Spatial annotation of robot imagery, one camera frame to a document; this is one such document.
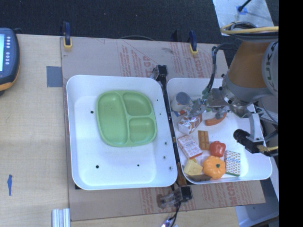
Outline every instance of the blue tape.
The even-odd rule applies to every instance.
[[[11,186],[13,184],[12,177],[13,176],[11,174],[9,174],[9,178],[8,178],[9,196],[11,196]]]
[[[247,13],[248,13],[248,11],[247,11],[247,8],[246,7],[244,7],[243,9],[242,9],[242,11],[241,12],[239,12],[239,7],[240,6],[236,6],[236,9],[237,9],[237,12],[239,13],[239,14],[242,14],[242,15],[246,15]]]

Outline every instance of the green divided plate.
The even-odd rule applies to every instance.
[[[115,147],[145,145],[154,140],[157,123],[153,106],[143,93],[108,91],[97,99],[97,122],[106,144]]]

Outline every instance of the butter package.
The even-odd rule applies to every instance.
[[[226,150],[224,153],[226,174],[240,176],[241,173],[241,154]]]
[[[184,134],[191,134],[196,127],[202,122],[202,114],[192,117],[191,119],[184,116],[178,123],[178,129]]]
[[[189,135],[180,137],[177,142],[187,159],[193,159],[203,153],[198,144]]]

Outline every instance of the black clamp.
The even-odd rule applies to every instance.
[[[175,32],[171,34],[170,41],[182,42],[182,35],[179,29],[175,30]]]
[[[63,45],[65,48],[71,48],[72,42],[71,42],[71,27],[70,23],[64,22],[60,26],[60,34],[64,36],[63,38]]]

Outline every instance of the yellow cable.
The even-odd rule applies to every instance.
[[[263,145],[257,145],[257,148],[259,149],[259,151],[264,152],[264,151],[272,151],[275,149],[279,149],[279,146],[273,146],[273,147],[266,147]]]
[[[244,34],[244,33],[255,33],[255,32],[265,32],[265,31],[279,31],[279,26],[274,27],[260,27],[260,28],[249,28],[249,29],[241,29],[241,30],[227,30],[226,28],[230,27],[234,23],[222,26],[220,28],[221,33],[230,35],[230,34]]]

